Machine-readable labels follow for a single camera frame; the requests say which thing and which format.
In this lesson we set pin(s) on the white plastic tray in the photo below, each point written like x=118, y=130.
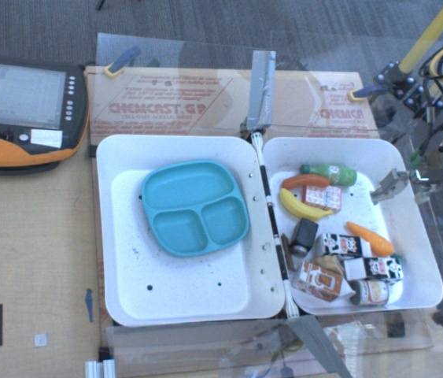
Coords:
x=189, y=286
x=414, y=258

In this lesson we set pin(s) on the orange toy sausage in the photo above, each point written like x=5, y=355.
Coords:
x=303, y=180

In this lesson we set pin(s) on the small black can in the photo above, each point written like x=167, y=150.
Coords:
x=304, y=232

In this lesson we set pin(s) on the orange carrot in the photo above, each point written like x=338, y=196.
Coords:
x=370, y=238

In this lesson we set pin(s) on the brown cardboard board, red print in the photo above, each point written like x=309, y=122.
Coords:
x=158, y=108

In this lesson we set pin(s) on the orange and white carton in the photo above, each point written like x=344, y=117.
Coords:
x=321, y=282

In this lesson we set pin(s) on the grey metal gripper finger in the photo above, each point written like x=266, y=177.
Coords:
x=391, y=183
x=422, y=195

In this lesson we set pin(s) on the beige toy bread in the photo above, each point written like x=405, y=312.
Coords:
x=329, y=262

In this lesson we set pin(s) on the blue divided plate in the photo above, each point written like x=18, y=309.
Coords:
x=189, y=199

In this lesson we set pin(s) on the black and white cow carton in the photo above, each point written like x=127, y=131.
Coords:
x=374, y=268
x=343, y=245

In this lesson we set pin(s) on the green plastic bottle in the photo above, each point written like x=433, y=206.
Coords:
x=339, y=175

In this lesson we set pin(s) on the thin black and white rod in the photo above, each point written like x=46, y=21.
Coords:
x=269, y=201

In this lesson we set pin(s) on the small can with orange label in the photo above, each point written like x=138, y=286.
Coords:
x=372, y=292

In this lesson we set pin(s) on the yellow banana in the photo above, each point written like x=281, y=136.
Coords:
x=297, y=209

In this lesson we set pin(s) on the brown stick biscuit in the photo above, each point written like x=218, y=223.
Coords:
x=288, y=252

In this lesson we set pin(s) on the red and white packet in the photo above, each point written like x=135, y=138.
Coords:
x=323, y=197

